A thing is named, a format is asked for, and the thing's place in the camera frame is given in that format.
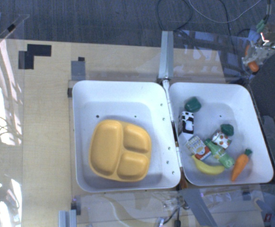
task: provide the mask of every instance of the toy banana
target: toy banana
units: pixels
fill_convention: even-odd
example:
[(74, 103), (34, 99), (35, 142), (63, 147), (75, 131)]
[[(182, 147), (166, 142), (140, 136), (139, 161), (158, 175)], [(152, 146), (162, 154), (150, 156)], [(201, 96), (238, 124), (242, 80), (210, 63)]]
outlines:
[(206, 164), (205, 162), (202, 162), (201, 160), (196, 159), (195, 156), (192, 156), (196, 168), (200, 170), (202, 173), (208, 174), (208, 175), (218, 175), (224, 171), (224, 166), (210, 166)]

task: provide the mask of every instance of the toy carrot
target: toy carrot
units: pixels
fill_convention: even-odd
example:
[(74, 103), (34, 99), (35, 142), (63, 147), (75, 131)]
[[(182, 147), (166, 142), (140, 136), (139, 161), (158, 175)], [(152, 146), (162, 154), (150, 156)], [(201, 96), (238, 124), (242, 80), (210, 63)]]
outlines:
[(246, 164), (249, 162), (249, 155), (252, 153), (250, 149), (246, 149), (244, 154), (241, 154), (234, 165), (233, 171), (232, 171), (232, 177), (231, 180), (234, 182), (235, 179), (239, 176), (239, 174), (242, 172), (242, 170), (246, 167)]

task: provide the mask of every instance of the green bottle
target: green bottle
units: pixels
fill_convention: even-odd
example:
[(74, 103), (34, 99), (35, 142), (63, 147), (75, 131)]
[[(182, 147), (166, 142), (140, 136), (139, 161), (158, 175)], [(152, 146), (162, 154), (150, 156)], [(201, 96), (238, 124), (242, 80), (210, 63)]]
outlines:
[(235, 160), (228, 155), (221, 146), (215, 145), (210, 139), (206, 139), (204, 144), (210, 148), (212, 155), (221, 163), (225, 168), (230, 168), (234, 165)]

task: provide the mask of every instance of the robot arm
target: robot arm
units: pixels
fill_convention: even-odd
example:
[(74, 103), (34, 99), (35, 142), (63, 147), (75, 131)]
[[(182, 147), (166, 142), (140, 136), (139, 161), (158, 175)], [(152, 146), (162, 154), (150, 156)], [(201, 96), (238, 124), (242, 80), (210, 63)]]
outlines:
[(260, 33), (260, 38), (250, 42), (245, 51), (242, 62), (252, 72), (257, 72), (264, 61), (275, 54), (275, 22), (266, 24)]

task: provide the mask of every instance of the toy food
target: toy food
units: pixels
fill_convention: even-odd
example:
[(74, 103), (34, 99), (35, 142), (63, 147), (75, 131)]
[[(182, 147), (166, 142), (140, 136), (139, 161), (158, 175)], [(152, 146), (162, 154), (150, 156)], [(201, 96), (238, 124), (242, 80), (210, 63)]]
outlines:
[(202, 105), (200, 104), (200, 102), (197, 100), (196, 97), (190, 98), (185, 104), (185, 109), (192, 113), (199, 111), (201, 107)]
[(211, 155), (210, 149), (197, 135), (186, 141), (183, 145), (184, 147), (187, 147), (193, 154), (195, 154), (195, 157), (199, 160), (204, 160), (209, 155)]
[(118, 120), (103, 120), (96, 126), (89, 148), (89, 165), (95, 174), (137, 182), (146, 176), (150, 158), (151, 139), (140, 126)]
[(194, 133), (194, 115), (183, 111), (178, 118), (178, 134), (183, 134), (189, 140)]
[(212, 142), (216, 145), (221, 146), (222, 148), (226, 149), (231, 144), (232, 140), (229, 136), (225, 135), (220, 130), (216, 131), (212, 136)]
[(225, 168), (230, 168), (234, 165), (235, 160), (228, 155), (227, 152), (221, 146), (215, 145), (210, 139), (206, 139), (204, 142), (207, 147), (210, 148), (212, 155), (224, 165)]
[(234, 127), (230, 124), (222, 124), (221, 130), (227, 136), (232, 136), (234, 134)]
[(195, 156), (192, 156), (192, 158), (195, 162), (196, 168), (200, 170), (202, 173), (208, 175), (218, 175), (224, 171), (224, 166), (210, 166), (205, 162), (196, 159)]
[(234, 165), (233, 171), (232, 171), (232, 177), (231, 180), (234, 182), (236, 178), (239, 176), (239, 174), (243, 171), (243, 169), (246, 167), (247, 163), (249, 162), (249, 155), (252, 153), (250, 149), (246, 149), (244, 154), (241, 154)]

